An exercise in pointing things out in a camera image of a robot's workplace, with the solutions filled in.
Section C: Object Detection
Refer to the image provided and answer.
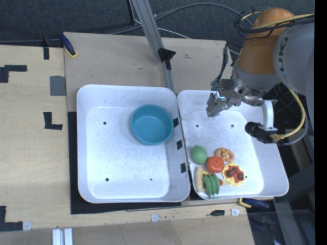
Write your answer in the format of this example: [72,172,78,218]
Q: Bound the green pea pods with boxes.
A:
[202,173,221,197]

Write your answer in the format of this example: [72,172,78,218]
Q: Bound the blue bowl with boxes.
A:
[130,104,175,146]

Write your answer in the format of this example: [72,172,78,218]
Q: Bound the pale wood board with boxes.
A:
[63,31,274,213]

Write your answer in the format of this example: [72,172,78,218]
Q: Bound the red tomato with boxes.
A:
[206,156,225,174]

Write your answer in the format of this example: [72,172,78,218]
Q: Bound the black cylinder on white bracket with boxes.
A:
[244,100,279,144]

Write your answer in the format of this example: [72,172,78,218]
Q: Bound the white plastic tray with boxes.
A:
[76,84,192,204]
[176,89,290,201]

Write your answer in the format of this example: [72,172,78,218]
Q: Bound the green lime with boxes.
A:
[191,144,208,165]

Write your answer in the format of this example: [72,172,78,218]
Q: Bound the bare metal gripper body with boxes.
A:
[217,79,268,107]

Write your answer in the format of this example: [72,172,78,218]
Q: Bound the brown pretzel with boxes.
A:
[214,147,235,164]

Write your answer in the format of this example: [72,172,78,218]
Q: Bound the yellow pasta with meatballs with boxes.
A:
[221,162,247,188]

